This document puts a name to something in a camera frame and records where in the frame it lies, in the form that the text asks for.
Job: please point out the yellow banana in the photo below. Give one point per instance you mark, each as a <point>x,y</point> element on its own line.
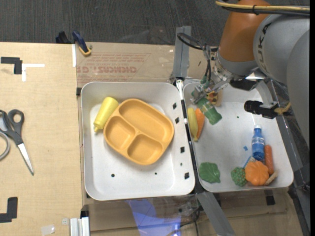
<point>192,122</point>

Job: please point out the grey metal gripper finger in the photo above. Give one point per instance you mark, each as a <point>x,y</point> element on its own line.
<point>196,96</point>
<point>210,90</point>

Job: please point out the green lettuce leaf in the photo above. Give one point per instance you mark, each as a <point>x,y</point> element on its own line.
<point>209,173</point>

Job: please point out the white plastic tray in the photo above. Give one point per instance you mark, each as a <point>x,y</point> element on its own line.
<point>137,181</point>
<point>229,141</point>

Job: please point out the brown cardboard board red print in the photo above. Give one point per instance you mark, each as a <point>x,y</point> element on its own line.
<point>147,63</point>

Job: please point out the beige biscuit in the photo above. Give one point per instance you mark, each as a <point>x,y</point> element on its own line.
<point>272,177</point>

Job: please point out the orange sausage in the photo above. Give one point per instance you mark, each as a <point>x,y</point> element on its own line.
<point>269,158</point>

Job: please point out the orange divided plate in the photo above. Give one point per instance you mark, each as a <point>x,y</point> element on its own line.
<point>139,131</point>

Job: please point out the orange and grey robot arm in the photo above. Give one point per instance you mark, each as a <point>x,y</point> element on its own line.
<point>278,48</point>

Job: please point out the yellow squeeze bottle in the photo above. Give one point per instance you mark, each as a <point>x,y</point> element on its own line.
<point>104,113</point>

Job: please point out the green bottle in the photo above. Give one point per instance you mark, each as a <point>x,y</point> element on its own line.
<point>211,114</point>

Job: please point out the blue bottle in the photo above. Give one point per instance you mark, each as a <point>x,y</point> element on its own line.
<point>257,144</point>

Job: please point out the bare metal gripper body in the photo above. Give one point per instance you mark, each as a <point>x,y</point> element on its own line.
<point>221,76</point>

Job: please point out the black cylinder on white bracket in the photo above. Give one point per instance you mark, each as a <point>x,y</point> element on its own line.
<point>256,107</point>

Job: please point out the green grapes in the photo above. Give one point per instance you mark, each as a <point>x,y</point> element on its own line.
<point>238,177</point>

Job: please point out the orange pumpkin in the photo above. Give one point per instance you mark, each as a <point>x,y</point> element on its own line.
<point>256,173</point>

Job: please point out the pizza slice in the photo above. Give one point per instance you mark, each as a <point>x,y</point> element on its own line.
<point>213,98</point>

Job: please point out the orange carrot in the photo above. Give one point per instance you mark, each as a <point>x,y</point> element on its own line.
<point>200,122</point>

